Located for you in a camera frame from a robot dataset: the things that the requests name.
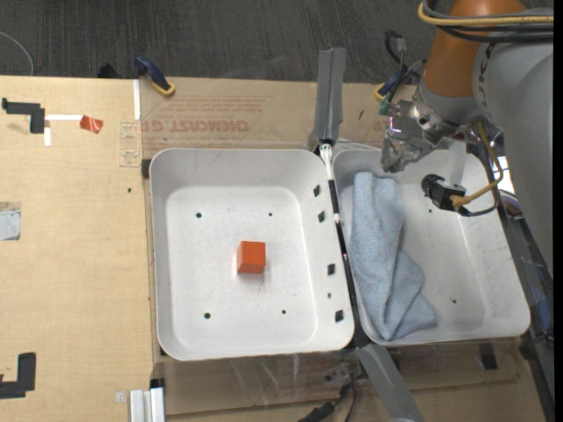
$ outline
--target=blue clamp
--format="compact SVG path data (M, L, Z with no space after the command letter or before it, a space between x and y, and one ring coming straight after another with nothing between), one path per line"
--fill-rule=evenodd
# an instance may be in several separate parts
M164 74L151 61L142 56L137 56L135 58L135 66L139 69L140 73L150 78L152 87L156 91L160 92L165 97L170 97L174 93L174 85L166 80Z

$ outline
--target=yellow cable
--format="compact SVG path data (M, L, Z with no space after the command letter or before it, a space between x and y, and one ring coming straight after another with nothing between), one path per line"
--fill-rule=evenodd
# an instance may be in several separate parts
M483 125L481 124L481 122L477 124L477 131L479 131L479 136L481 136L481 140L485 144L486 151L488 151L489 155L491 155L491 158L496 164L496 167L499 170L500 174L499 177L493 183L490 183L488 186L485 186L483 189L477 191L476 193L473 193L472 195L466 195L464 197L461 197L460 195L451 195L450 200L452 201L454 207L462 207L463 205L467 205L470 201L477 199L484 193L487 193L488 191L492 191L501 182L502 178L504 177L504 174L502 173L501 165L499 164L499 158L497 158L496 155L494 154L494 150L489 144L488 139L486 138L485 130L483 129Z
M380 90L381 88L383 88L384 86L385 86L385 83L380 83L380 84L378 84L378 85L376 86L376 88L373 90L373 98L374 98L375 100L377 100L379 103L383 102L383 101L384 101L384 98L385 98L385 95L381 95L381 94L379 93L379 90Z
M553 16L506 16L505 18L433 18L424 12L424 4L419 5L419 18L432 25L497 26L505 24L552 24Z

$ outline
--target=gray carpet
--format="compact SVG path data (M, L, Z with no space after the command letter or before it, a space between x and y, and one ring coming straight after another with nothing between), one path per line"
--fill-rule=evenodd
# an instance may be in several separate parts
M553 7L553 0L521 0ZM314 81L318 51L347 48L346 82L379 83L396 68L384 32L406 38L407 61L428 55L435 29L420 0L0 0L0 31L24 45L38 76L96 76L110 62L136 76L145 55L169 76ZM28 75L0 37L0 75Z

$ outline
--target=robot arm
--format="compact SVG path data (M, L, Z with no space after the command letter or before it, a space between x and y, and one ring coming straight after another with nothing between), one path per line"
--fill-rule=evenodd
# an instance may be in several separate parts
M421 18L432 21L436 1L424 1ZM518 201L552 274L552 11L526 11L518 0L456 0L439 22L446 25L413 101L391 106L382 166L401 171L454 141L479 142L478 121L499 128Z

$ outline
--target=small red object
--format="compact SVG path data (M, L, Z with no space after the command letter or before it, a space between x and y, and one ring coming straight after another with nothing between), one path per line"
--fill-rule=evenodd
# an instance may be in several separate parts
M94 119L93 117L90 116L82 116L82 119L80 120L81 128L88 131L92 131L96 135L99 133L99 130L101 130L103 126L104 126L103 120Z
M242 241L237 251L238 273L262 273L266 266L266 244Z

